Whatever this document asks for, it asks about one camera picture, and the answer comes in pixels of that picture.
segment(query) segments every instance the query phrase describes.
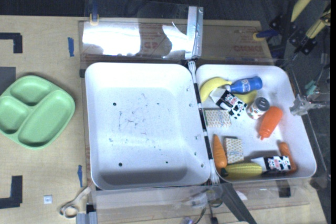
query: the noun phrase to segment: beige tabletop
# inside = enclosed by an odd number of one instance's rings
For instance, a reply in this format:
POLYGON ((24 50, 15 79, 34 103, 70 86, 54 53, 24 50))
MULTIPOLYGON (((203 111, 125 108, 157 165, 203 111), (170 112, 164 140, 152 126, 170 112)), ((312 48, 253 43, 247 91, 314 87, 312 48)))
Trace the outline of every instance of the beige tabletop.
MULTIPOLYGON (((16 78, 28 74, 41 76, 67 91, 75 100, 76 110, 61 135, 41 150, 29 150, 0 135, 0 198, 9 197, 11 177, 23 176, 23 202, 20 207, 0 209, 0 223, 75 223, 59 214, 65 202, 82 190, 77 169, 86 178, 85 128, 83 121, 82 79, 79 77, 79 29, 81 17, 0 16, 0 32, 21 33, 23 53, 13 53, 12 40, 0 40, 0 66, 16 67, 16 78), (68 50, 68 37, 74 39, 74 57, 68 50), (44 196, 52 195, 52 203, 44 204, 44 196)), ((258 208, 251 214, 258 223, 325 223, 316 191, 304 185, 307 196, 296 206, 258 208)), ((79 205, 85 210, 86 200, 79 205)), ((230 212, 215 211, 220 223, 235 222, 230 212)), ((146 220, 141 223, 180 223, 181 219, 146 220)), ((200 224, 209 223, 203 218, 200 224)))

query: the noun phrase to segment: yellow corn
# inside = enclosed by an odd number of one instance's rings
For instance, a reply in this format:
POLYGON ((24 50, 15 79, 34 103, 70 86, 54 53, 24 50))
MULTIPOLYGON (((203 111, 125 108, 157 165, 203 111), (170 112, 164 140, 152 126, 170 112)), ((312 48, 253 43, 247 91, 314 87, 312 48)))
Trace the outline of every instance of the yellow corn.
POLYGON ((256 163, 236 163, 225 167, 228 176, 225 179, 245 179, 262 174, 262 168, 256 163))

